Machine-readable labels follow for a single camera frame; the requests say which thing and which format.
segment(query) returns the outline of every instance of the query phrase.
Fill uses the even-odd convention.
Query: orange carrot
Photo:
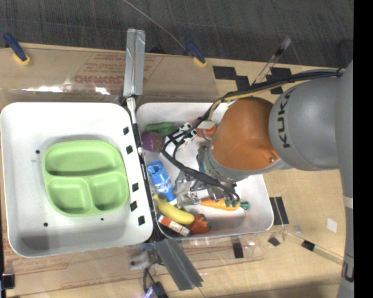
[[[221,209],[225,211],[235,211],[238,210],[238,208],[242,207],[244,210],[247,210],[249,208],[248,202],[237,202],[232,200],[225,200],[221,199],[218,201],[213,201],[211,199],[203,200],[200,205],[212,207],[214,209]]]

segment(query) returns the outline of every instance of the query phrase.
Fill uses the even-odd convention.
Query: yellow banana
[[[159,195],[155,194],[154,199],[157,201],[159,211],[170,220],[185,225],[192,224],[195,220],[195,216],[193,214],[178,209],[174,205],[168,203],[166,200],[162,200]]]

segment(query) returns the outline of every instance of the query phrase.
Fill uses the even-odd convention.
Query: green tray
[[[129,197],[122,156],[102,140],[52,145],[44,154],[43,174],[51,205],[63,215],[104,214],[122,207]]]

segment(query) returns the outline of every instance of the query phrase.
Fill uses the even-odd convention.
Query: yellow clamp tip
[[[206,67],[207,66],[207,61],[205,61],[204,63],[202,63],[200,60],[198,60],[196,57],[193,58],[193,61],[199,65],[200,67]]]
[[[24,61],[22,61],[15,53],[13,53],[12,56],[15,58],[15,61],[24,66],[28,65],[30,62],[30,57],[27,54],[25,54],[26,60]]]

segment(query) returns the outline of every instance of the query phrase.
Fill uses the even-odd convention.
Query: water bottle
[[[164,170],[164,165],[160,160],[154,160],[148,164],[147,170],[149,176],[155,185],[156,191],[163,194],[167,202],[175,205],[177,203],[177,198],[173,193],[173,185],[168,176],[167,172]]]

